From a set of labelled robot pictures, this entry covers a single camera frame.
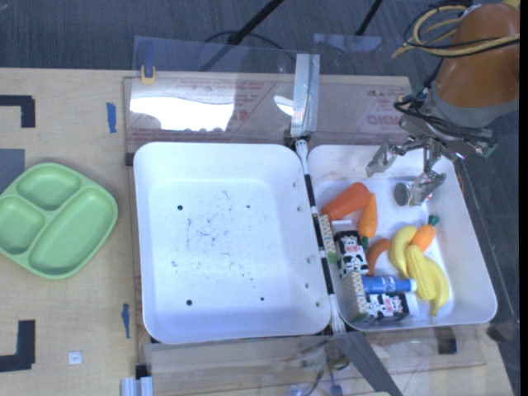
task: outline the blue cylinder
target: blue cylinder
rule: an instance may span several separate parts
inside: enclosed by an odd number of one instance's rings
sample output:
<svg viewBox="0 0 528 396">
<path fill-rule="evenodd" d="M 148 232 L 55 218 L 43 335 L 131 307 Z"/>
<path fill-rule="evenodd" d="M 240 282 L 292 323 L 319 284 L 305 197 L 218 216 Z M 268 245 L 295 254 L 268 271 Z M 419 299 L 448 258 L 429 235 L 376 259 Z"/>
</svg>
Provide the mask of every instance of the blue cylinder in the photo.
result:
<svg viewBox="0 0 528 396">
<path fill-rule="evenodd" d="M 362 276 L 361 279 L 366 294 L 390 294 L 416 290 L 414 279 L 399 279 L 396 276 Z"/>
</svg>

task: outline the robotic hand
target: robotic hand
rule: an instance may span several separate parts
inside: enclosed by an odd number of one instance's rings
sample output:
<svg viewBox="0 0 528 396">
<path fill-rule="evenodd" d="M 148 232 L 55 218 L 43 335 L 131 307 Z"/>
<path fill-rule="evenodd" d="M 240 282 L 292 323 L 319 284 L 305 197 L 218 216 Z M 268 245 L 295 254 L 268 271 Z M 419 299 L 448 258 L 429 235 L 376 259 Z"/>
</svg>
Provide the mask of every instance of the robotic hand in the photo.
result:
<svg viewBox="0 0 528 396">
<path fill-rule="evenodd" d="M 388 139 L 366 167 L 367 176 L 387 170 L 398 155 L 423 149 L 423 173 L 407 190 L 397 187 L 400 205 L 420 205 L 445 180 L 432 170 L 442 155 L 454 161 L 471 153 L 487 157 L 495 148 L 493 132 L 486 127 L 498 117 L 519 108 L 520 10 L 504 3 L 465 8 L 451 45 L 424 45 L 419 34 L 423 22 L 443 10 L 426 12 L 401 50 L 412 47 L 443 57 L 434 80 L 416 96 L 407 96 L 394 107 L 403 113 L 399 125 L 409 133 L 401 145 Z"/>
</svg>

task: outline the green plate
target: green plate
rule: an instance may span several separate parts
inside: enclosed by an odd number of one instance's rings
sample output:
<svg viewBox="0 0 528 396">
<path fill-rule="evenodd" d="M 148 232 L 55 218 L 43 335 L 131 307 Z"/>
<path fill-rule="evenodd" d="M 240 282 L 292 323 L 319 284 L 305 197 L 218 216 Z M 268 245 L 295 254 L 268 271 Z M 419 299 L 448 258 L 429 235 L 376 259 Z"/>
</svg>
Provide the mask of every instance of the green plate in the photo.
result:
<svg viewBox="0 0 528 396">
<path fill-rule="evenodd" d="M 0 195 L 0 252 L 49 279 L 79 271 L 117 221 L 103 187 L 57 163 L 37 164 Z"/>
</svg>

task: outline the orange carrot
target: orange carrot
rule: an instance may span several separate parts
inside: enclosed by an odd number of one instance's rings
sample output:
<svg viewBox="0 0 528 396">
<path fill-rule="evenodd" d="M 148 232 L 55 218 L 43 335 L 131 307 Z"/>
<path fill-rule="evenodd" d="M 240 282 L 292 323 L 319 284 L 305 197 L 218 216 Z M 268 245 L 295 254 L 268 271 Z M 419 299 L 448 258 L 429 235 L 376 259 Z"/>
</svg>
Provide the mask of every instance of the orange carrot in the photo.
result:
<svg viewBox="0 0 528 396">
<path fill-rule="evenodd" d="M 372 238 L 378 228 L 378 206 L 376 204 L 376 195 L 370 194 L 368 204 L 363 209 L 360 221 L 357 223 L 357 231 L 363 238 Z"/>
<path fill-rule="evenodd" d="M 321 214 L 327 215 L 330 221 L 338 220 L 365 207 L 369 199 L 369 190 L 363 183 L 357 181 L 328 202 L 321 209 Z"/>
<path fill-rule="evenodd" d="M 374 275 L 374 269 L 378 258 L 384 251 L 387 251 L 389 248 L 390 239 L 387 238 L 382 238 L 379 241 L 376 241 L 371 247 L 369 247 L 369 250 L 366 253 L 366 263 L 369 267 L 369 271 L 366 273 L 367 276 Z"/>
<path fill-rule="evenodd" d="M 430 215 L 427 221 L 427 224 L 423 224 L 418 228 L 414 237 L 411 240 L 410 245 L 418 245 L 420 249 L 425 251 L 429 245 L 431 245 L 432 240 L 435 238 L 436 231 L 435 225 L 440 221 L 440 219 L 435 215 Z"/>
</svg>

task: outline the table surface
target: table surface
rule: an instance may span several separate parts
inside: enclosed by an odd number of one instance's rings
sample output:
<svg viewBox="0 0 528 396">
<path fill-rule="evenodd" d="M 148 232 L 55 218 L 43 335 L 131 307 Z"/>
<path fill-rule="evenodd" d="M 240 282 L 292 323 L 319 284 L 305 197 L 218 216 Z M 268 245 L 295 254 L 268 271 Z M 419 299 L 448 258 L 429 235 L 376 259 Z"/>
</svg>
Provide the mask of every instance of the table surface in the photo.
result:
<svg viewBox="0 0 528 396">
<path fill-rule="evenodd" d="M 135 218 L 130 167 L 125 165 L 123 86 L 124 78 L 133 76 L 129 71 L 0 69 L 1 95 L 31 95 L 36 101 L 35 128 L 21 128 L 19 108 L 0 107 L 0 148 L 25 149 L 26 168 L 47 161 L 64 163 L 105 187 L 119 207 L 110 237 L 68 279 L 47 280 L 0 257 L 0 355 L 16 352 L 19 320 L 36 323 L 35 363 L 30 370 L 0 373 L 1 394 L 117 395 L 120 380 L 134 376 L 139 359 L 134 321 Z M 115 133 L 109 131 L 106 103 L 116 108 Z M 123 304 L 130 307 L 130 338 L 121 318 Z M 512 394 L 497 344 L 485 328 L 484 324 L 470 331 L 478 349 L 476 362 L 454 368 L 456 363 L 450 365 L 444 356 L 443 367 L 432 370 L 398 370 L 392 365 L 389 371 L 396 385 L 406 395 Z M 386 342 L 381 344 L 379 336 L 369 339 L 383 360 Z M 82 363 L 70 365 L 70 351 L 82 351 Z M 346 392 L 375 394 L 361 377 L 337 376 L 337 380 Z M 255 394 L 255 390 L 229 393 Z M 276 389 L 276 394 L 283 393 L 284 389 Z"/>
</svg>

